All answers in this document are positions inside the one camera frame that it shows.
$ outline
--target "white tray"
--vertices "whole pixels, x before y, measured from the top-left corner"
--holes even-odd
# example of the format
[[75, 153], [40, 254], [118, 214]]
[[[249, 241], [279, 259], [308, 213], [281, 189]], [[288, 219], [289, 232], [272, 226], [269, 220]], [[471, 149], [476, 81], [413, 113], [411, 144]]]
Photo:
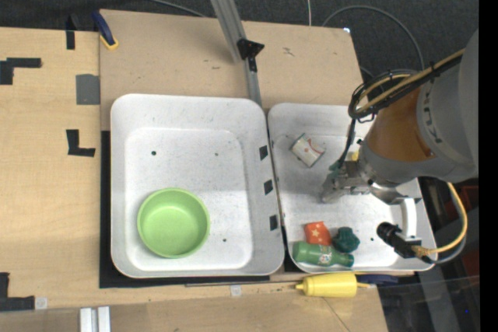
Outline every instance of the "white tray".
[[[338, 228], [352, 228], [360, 245], [352, 255], [355, 271], [422, 271], [430, 268], [420, 259], [403, 259], [393, 248], [377, 236], [377, 226], [382, 222], [402, 225], [399, 205], [387, 205], [371, 194], [348, 195], [337, 203], [324, 204], [320, 200], [321, 186], [334, 163], [345, 148], [350, 123], [347, 107], [281, 103], [270, 109], [268, 127], [272, 140], [275, 175], [290, 256], [297, 241], [304, 241], [303, 227], [309, 222], [323, 221], [334, 235]], [[363, 138], [370, 123], [356, 124], [356, 139]], [[302, 134], [306, 134], [322, 148], [324, 155], [309, 168], [289, 150]], [[355, 143], [351, 151], [357, 149]], [[413, 191], [419, 191], [413, 180]], [[433, 232], [423, 201], [416, 204], [416, 234], [423, 245], [435, 247]], [[320, 267], [295, 262], [308, 273], [324, 273], [344, 269], [335, 265]]]
[[[267, 275], [284, 248], [263, 110], [245, 99], [128, 94], [111, 110], [111, 256], [133, 278]], [[136, 217], [155, 190], [181, 187], [209, 210], [205, 245], [166, 259]]]

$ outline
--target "green bottle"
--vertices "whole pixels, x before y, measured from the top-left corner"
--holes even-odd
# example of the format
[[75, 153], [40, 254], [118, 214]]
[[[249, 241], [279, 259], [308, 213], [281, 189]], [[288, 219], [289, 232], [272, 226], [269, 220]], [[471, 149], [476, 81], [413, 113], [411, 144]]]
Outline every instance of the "green bottle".
[[338, 252], [332, 246], [317, 245], [304, 241], [294, 243], [293, 259], [298, 262], [325, 267], [333, 264], [351, 267], [355, 262], [352, 254]]

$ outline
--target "yellow bottle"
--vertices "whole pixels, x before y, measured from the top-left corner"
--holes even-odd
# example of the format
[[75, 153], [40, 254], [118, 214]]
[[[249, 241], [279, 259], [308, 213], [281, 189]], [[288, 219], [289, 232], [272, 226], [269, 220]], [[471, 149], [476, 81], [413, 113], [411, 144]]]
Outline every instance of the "yellow bottle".
[[296, 285], [306, 296], [328, 298], [352, 298], [359, 284], [352, 272], [337, 272], [305, 277], [302, 284]]

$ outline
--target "red snack bag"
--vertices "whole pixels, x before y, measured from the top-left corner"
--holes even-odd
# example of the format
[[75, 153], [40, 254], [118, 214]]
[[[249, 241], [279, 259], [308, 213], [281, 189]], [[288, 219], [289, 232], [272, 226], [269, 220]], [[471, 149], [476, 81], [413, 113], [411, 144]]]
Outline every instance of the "red snack bag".
[[318, 245], [332, 244], [332, 237], [323, 222], [312, 222], [304, 226], [307, 243], [317, 243]]

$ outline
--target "wooden table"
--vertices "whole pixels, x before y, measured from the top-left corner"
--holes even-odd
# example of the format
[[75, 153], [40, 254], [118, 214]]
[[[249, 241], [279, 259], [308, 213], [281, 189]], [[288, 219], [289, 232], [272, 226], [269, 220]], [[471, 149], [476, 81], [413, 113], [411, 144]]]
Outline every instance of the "wooden table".
[[[43, 63], [15, 68], [13, 84], [0, 86], [0, 272], [10, 273], [9, 296], [44, 297], [50, 309], [127, 305], [113, 307], [113, 316], [122, 313], [113, 323], [144, 308], [159, 314], [162, 301], [180, 301], [168, 304], [178, 316], [190, 303], [207, 317], [232, 303], [233, 314], [221, 318], [225, 324], [242, 313], [249, 320], [254, 312], [269, 323], [274, 314], [268, 306], [274, 303], [283, 318], [288, 315], [288, 330], [298, 330], [298, 323], [295, 314], [285, 312], [300, 310], [309, 317], [308, 308], [317, 325], [332, 325], [333, 319], [337, 328], [347, 324], [352, 330], [369, 314], [379, 320], [377, 330], [386, 330], [376, 289], [353, 300], [308, 298], [294, 290], [295, 275], [243, 285], [237, 299], [230, 298], [229, 285], [99, 288], [100, 132], [109, 128], [112, 101], [129, 92], [247, 96], [243, 70], [230, 59], [215, 19], [102, 13], [120, 42], [116, 51], [102, 46], [94, 32], [76, 31], [75, 50], [68, 50], [64, 31], [0, 28], [0, 61], [41, 58]], [[258, 75], [266, 110], [287, 101], [349, 102], [361, 78], [346, 32], [250, 22], [244, 28], [251, 40], [265, 44]], [[100, 76], [100, 106], [76, 102], [76, 76], [85, 74]], [[68, 155], [68, 129], [79, 130], [80, 147], [96, 149], [93, 157]], [[349, 316], [338, 318], [336, 306], [348, 307]], [[29, 323], [36, 316], [9, 320]], [[373, 330], [374, 323], [369, 325]]]

